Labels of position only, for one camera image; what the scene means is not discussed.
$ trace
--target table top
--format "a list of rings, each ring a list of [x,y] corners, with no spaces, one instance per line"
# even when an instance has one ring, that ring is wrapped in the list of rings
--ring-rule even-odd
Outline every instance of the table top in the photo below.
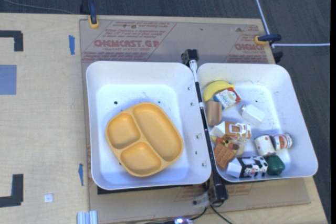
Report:
[[[253,24],[263,29],[259,19],[99,18]],[[90,211],[79,28],[79,21],[87,16],[0,14],[0,19],[0,30],[23,34],[23,51],[14,51],[13,38],[0,38],[0,66],[16,70],[14,92],[0,94],[0,201],[13,196],[13,175],[24,178],[23,201],[0,207],[2,221],[76,223],[77,212]],[[271,59],[270,49],[267,55]],[[327,223],[313,178],[305,178],[304,183],[310,203],[223,214],[232,223]],[[220,221],[216,214],[205,214],[195,223]]]

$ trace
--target orange divided plate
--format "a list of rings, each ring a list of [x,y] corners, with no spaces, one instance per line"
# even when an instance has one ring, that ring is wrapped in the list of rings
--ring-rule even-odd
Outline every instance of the orange divided plate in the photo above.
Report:
[[[136,104],[114,116],[105,134],[121,165],[138,177],[165,169],[180,157],[184,147],[171,119],[150,102]]]

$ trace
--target white tray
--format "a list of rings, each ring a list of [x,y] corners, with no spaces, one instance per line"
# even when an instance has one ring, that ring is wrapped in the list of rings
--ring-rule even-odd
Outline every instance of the white tray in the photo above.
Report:
[[[180,63],[97,61],[86,71],[91,138],[91,170],[106,190],[201,184],[211,165],[190,69]],[[181,157],[148,177],[130,175],[118,162],[106,137],[107,122],[141,102],[159,105],[184,141]]]
[[[275,135],[288,132],[293,139],[289,149],[277,151],[285,164],[280,175],[236,178],[218,168],[220,175],[229,182],[307,177],[317,172],[318,162],[303,119],[289,73],[272,64],[206,63],[199,67],[200,87],[215,80],[235,84],[241,101],[223,111],[223,120],[247,123],[239,113],[243,104],[253,104],[265,113],[259,126],[251,125],[252,138],[246,142],[243,156],[256,156],[253,139],[263,134]]]

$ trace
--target green object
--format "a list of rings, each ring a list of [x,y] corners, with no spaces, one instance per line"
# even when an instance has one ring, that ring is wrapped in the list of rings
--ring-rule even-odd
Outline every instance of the green object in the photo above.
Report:
[[[269,175],[280,175],[285,170],[285,164],[278,155],[269,156],[266,162],[268,164],[267,173]]]

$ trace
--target yellow banana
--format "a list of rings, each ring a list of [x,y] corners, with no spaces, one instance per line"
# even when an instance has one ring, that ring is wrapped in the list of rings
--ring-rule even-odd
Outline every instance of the yellow banana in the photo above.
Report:
[[[234,87],[235,87],[234,84],[230,84],[224,80],[216,80],[214,82],[211,82],[208,86],[206,86],[203,92],[203,102],[209,101],[212,98],[212,96],[214,96],[216,93],[220,91]]]

